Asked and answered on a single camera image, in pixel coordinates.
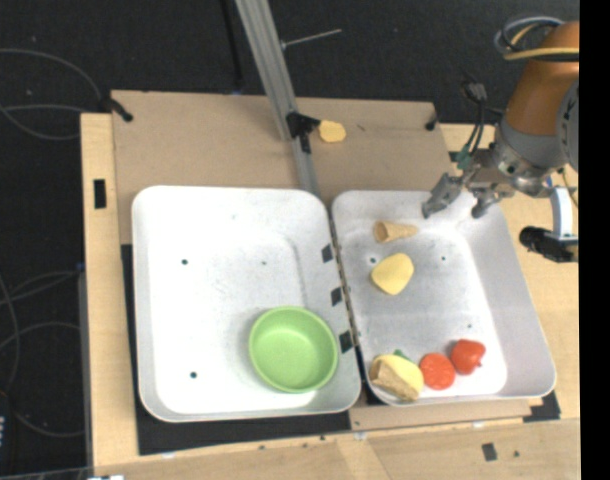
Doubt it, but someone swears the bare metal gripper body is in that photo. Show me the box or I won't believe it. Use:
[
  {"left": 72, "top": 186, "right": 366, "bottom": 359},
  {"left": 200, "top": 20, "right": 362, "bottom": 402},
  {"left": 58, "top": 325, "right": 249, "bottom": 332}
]
[{"left": 465, "top": 141, "right": 550, "bottom": 199}]

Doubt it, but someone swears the tan ice cream cone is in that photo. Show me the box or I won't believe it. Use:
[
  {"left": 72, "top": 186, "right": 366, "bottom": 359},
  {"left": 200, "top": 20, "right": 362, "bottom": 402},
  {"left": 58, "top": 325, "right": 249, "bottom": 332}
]
[{"left": 372, "top": 220, "right": 419, "bottom": 244}]

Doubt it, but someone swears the yellow rounded toy food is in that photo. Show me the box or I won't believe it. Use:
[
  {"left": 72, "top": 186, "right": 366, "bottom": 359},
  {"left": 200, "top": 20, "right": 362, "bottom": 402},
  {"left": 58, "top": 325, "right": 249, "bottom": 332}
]
[{"left": 369, "top": 252, "right": 416, "bottom": 297}]

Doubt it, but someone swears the white plastic tray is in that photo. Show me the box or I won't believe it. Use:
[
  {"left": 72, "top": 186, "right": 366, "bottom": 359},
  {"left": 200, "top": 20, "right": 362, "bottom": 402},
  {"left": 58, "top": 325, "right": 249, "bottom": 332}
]
[
  {"left": 130, "top": 184, "right": 362, "bottom": 424},
  {"left": 330, "top": 188, "right": 558, "bottom": 407}
]

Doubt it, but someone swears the small yellow biscuit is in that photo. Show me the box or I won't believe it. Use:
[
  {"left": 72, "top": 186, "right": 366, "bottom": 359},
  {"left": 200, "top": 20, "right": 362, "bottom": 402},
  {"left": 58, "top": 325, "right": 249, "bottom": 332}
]
[{"left": 318, "top": 119, "right": 347, "bottom": 144}]

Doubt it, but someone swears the brown cardboard board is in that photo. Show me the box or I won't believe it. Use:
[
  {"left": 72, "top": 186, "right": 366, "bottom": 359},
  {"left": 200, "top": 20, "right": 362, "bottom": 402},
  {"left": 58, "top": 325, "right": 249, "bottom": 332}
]
[{"left": 108, "top": 89, "right": 545, "bottom": 432}]

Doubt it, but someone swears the orange round toy fruit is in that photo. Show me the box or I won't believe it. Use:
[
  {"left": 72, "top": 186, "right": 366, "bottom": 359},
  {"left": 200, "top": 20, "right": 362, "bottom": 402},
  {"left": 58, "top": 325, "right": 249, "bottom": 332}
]
[{"left": 418, "top": 352, "right": 457, "bottom": 391}]

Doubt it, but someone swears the yellow toy cheese wedge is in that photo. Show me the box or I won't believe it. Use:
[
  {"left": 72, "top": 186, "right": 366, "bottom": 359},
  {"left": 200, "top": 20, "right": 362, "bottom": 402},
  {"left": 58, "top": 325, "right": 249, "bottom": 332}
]
[{"left": 368, "top": 353, "right": 425, "bottom": 402}]

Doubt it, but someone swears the green bowl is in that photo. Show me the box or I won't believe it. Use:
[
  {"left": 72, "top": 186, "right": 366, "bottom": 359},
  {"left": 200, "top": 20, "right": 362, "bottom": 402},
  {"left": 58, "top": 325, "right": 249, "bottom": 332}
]
[{"left": 248, "top": 305, "right": 340, "bottom": 395}]

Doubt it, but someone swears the black cylinder on white bracket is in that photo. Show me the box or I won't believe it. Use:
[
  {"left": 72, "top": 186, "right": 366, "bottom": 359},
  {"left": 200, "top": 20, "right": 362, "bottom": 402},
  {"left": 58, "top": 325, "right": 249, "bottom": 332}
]
[{"left": 518, "top": 186, "right": 580, "bottom": 263}]

